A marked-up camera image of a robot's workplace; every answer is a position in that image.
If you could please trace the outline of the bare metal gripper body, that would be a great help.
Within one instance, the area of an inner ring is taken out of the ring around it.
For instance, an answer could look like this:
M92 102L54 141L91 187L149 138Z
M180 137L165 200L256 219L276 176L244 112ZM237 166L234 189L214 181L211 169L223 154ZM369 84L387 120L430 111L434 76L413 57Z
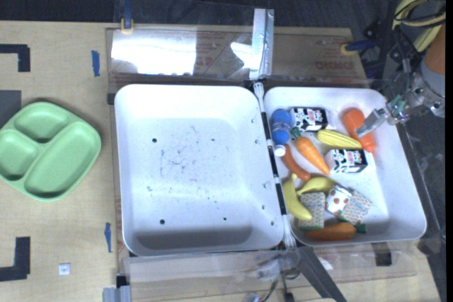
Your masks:
M436 117L445 117L445 98L423 80L421 76L411 76L392 89L393 95L387 103L389 124L405 123L416 115L428 112Z

